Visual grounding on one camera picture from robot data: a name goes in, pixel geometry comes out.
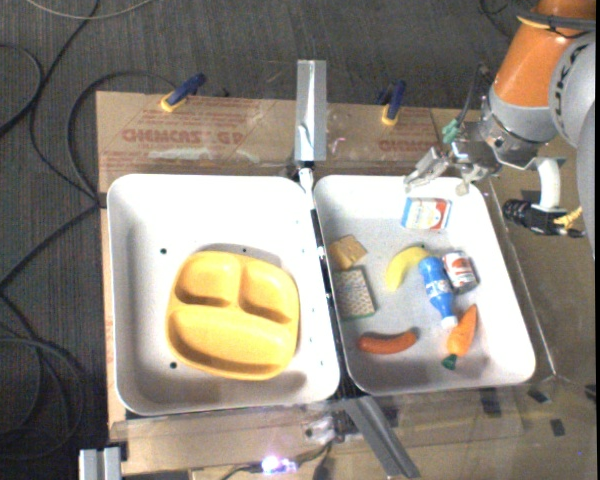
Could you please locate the tan toy biscuit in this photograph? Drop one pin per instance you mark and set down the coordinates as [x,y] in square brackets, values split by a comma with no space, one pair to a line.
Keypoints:
[346,251]

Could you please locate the blue plastic bottle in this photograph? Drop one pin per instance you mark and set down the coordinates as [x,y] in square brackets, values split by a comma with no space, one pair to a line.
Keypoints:
[437,288]

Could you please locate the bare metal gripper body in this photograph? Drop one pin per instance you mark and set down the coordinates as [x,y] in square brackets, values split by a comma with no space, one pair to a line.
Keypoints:
[480,149]

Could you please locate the brown cardboard board red print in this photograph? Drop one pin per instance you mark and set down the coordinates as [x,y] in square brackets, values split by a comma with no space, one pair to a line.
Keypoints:
[190,133]

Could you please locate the black cylinder on white bracket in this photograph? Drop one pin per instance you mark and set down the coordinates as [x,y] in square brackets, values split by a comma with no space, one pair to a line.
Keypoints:
[542,203]

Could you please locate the white blue and red carton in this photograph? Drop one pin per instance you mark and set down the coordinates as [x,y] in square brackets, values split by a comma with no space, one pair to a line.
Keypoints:
[426,213]

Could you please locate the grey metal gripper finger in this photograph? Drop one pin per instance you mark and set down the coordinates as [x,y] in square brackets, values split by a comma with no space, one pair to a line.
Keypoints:
[426,167]
[468,179]

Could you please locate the orange carrot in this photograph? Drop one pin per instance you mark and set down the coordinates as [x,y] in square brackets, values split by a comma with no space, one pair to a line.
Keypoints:
[462,337]

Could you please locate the red and white can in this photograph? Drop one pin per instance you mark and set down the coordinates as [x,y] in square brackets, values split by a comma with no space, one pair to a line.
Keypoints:
[460,270]

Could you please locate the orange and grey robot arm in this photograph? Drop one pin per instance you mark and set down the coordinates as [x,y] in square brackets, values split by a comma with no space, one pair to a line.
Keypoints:
[540,75]

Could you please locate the orange sausage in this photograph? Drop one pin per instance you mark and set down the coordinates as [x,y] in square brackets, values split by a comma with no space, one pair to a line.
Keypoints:
[387,342]

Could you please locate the yellow divided plate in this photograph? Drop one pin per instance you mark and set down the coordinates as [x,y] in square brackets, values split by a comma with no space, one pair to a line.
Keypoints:
[235,315]

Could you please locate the white plastic tray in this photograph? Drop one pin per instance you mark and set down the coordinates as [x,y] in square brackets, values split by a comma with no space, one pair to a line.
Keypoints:
[500,353]
[145,288]

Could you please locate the yellow banana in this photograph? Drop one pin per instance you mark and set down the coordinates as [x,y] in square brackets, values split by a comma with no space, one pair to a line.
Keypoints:
[401,267]

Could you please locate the green patterned packet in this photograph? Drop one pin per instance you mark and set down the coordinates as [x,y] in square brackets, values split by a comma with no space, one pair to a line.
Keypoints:
[354,293]

